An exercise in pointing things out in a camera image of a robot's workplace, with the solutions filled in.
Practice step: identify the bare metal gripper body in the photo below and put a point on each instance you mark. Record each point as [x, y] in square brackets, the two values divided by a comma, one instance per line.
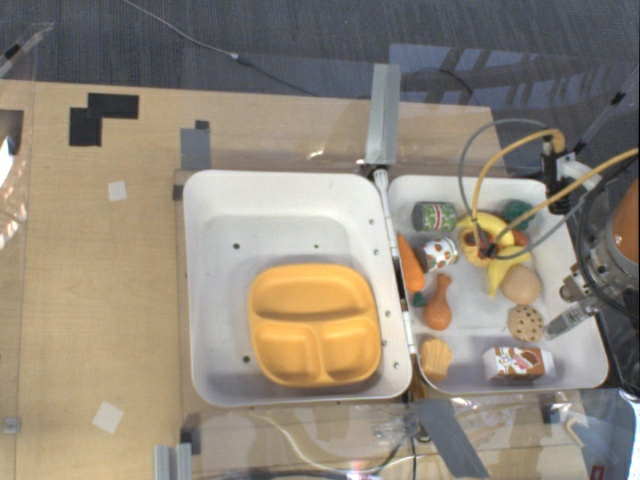
[600, 268]

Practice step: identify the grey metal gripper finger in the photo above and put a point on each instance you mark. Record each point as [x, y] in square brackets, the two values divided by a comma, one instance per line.
[575, 288]
[567, 322]

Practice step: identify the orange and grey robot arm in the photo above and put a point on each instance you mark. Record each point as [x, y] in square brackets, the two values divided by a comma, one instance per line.
[630, 218]

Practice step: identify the tan chocolate chip biscuit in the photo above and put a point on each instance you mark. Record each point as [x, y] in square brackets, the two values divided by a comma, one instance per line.
[525, 323]

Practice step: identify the tan round bread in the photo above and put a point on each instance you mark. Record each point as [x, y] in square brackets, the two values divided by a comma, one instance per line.
[521, 284]

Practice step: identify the brown and white carton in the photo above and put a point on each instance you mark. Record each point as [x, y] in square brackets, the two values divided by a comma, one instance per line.
[517, 363]

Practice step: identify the small orange sausage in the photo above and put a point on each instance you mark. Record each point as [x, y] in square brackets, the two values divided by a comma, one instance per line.
[521, 238]

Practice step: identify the yellow banana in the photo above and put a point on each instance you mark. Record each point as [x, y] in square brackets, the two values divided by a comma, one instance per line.
[500, 268]

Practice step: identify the white plastic tray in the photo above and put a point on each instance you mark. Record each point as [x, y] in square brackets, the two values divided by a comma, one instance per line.
[475, 333]
[240, 208]

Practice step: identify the green broccoli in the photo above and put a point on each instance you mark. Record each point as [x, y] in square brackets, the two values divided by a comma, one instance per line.
[515, 210]

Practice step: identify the orange chicken drumstick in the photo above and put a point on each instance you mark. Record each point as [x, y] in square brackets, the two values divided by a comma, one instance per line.
[438, 310]

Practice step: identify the white can with red print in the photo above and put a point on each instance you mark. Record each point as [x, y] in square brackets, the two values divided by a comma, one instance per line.
[442, 254]

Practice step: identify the orange shell biscuit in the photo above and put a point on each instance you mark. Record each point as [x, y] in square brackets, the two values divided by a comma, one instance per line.
[435, 358]

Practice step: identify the green can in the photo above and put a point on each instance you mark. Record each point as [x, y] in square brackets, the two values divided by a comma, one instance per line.
[432, 216]

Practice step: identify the orange carrot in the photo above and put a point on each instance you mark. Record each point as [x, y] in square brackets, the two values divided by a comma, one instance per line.
[410, 265]

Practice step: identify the orange divided plate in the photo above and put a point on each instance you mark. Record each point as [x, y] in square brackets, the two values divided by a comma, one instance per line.
[310, 293]

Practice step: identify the black cylinder on white bracket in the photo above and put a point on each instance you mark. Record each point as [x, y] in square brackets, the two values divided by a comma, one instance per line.
[552, 168]

